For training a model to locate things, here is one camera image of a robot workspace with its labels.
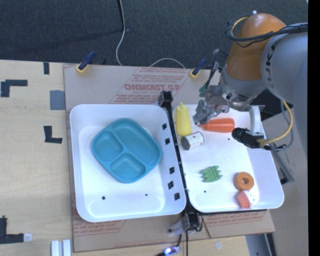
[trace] blue plate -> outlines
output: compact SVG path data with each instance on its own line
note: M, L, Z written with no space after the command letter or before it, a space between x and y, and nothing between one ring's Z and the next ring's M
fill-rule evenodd
M92 141L92 151L99 163L122 183L141 179L162 157L155 139L128 118L119 119L100 131Z

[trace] white cable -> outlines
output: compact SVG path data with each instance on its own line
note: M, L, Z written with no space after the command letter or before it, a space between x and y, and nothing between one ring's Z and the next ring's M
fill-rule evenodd
M118 51L119 51L119 48L120 48L120 45L121 45L122 41L123 41L124 38L125 38L126 23L125 23L125 15L124 15L124 10L123 10L123 6L122 6L121 0L119 0L119 3L120 3L121 13L122 13L123 33L122 33L121 40L120 40L118 46L116 47L115 56L116 56L116 60L118 61L119 65L122 66L122 64L121 64L121 62L120 62L120 60L119 60L119 57L118 57ZM155 63L153 63L152 65L150 65L149 67L152 67L153 65L157 64L158 62L161 62L161 61L164 61L164 60L170 60L170 61L177 62L179 65L181 65L181 67L183 67L184 69L186 68L183 64L181 64L179 61L177 61L177 60L175 60L175 59L173 59L173 58L162 58L162 59L159 59L159 60L157 60Z
M121 13L122 13L122 21L123 21L123 33L122 33L122 37L121 37L121 40L118 44L118 46L116 47L116 50L115 50L115 56L116 56L116 60L118 61L119 65L122 66L120 60L119 60L119 57L118 57L118 50L119 50L119 47L122 43L122 41L124 40L124 37L125 37L125 33L126 33L126 23L125 23L125 15L124 15L124 10L123 10L123 7L122 7L122 2L121 0L119 0L120 2L120 7L121 7Z
M150 65L149 68L152 67L153 65L157 64L158 62L165 61L165 60L174 61L174 62L178 63L179 65L181 65L181 67L183 67L184 69L186 68L183 64L181 64L179 61L177 61L177 60L175 60L173 58L162 58L162 59L159 59L155 63Z

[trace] metal bracket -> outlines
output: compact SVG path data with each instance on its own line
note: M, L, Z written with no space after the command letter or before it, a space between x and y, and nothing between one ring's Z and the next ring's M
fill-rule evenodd
M187 214L185 214L181 219L178 220L178 222L176 222L173 225L167 226L166 233L169 236L171 235L179 236L189 228L190 228L189 217Z
M250 133L260 133L261 115L260 112L264 108L263 105L251 105L248 109L250 115Z
M53 240L50 244L50 256L71 256L71 241L65 239L63 241Z

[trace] small cup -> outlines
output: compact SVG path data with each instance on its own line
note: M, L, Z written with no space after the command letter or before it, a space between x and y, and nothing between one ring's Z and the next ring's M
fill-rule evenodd
M181 137L181 145L185 150L193 149L205 142L204 136L200 131Z

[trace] blue clamp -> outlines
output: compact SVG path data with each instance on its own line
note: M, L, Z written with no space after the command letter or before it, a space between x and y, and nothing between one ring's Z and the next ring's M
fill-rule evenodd
M200 63L190 71L189 75L192 78L196 78L199 75L200 69L207 63L207 59L204 58L203 60L200 61Z
M88 68L88 64L91 63L91 61L95 56L96 56L95 51L90 52L89 55L85 57L84 60L78 66L76 66L75 68L76 71L80 74L83 73Z

